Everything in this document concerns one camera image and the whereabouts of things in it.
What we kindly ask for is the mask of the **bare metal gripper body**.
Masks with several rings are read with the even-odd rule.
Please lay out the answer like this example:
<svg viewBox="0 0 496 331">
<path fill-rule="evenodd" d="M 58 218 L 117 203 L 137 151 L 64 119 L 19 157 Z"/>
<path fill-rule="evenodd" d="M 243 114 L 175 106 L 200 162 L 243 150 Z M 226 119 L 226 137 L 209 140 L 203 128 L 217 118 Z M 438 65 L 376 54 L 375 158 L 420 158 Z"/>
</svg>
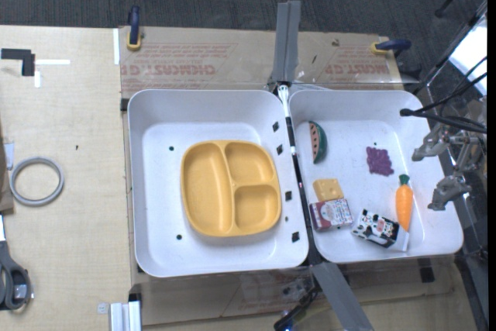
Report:
<svg viewBox="0 0 496 331">
<path fill-rule="evenodd" d="M 466 183 L 466 173 L 482 168 L 485 157 L 484 134 L 450 127 L 445 132 L 445 143 L 453 157 L 452 172 L 446 180 L 449 183 Z"/>
</svg>

